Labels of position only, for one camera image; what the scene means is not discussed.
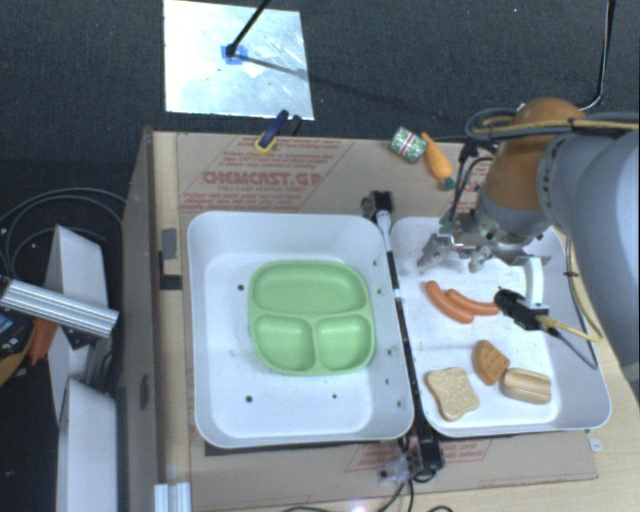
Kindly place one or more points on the brown cardboard board red print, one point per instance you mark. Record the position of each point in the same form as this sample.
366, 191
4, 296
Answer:
280, 170

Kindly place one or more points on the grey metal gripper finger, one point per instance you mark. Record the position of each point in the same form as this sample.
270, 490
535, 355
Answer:
431, 250
480, 258

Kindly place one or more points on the tan bread slice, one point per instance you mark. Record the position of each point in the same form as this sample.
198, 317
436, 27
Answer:
452, 392

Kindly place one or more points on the thin black and white rod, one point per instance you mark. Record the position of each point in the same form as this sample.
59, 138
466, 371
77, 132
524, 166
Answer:
400, 305

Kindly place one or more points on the green divided plate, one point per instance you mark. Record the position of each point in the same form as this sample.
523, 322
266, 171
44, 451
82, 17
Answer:
305, 295

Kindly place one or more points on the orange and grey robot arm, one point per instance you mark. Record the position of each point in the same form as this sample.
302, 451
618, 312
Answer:
580, 200

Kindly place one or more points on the green can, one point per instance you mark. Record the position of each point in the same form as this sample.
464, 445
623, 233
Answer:
408, 145

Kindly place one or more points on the white plastic tray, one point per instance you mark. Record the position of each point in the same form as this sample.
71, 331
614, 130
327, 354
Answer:
500, 415
225, 350

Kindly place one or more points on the orange sausage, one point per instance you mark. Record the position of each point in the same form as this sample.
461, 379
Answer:
442, 304
472, 302

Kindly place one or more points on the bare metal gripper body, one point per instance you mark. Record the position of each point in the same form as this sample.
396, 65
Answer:
472, 234

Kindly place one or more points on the brown waffle biscuit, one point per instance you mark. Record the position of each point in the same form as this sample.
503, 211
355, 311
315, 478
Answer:
490, 362

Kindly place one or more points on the orange carrot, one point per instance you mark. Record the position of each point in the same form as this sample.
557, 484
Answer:
436, 159

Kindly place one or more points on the black cylinder on white bracket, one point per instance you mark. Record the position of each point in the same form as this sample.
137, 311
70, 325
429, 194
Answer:
517, 307

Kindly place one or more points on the tan bread roll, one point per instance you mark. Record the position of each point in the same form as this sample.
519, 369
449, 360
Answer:
527, 386

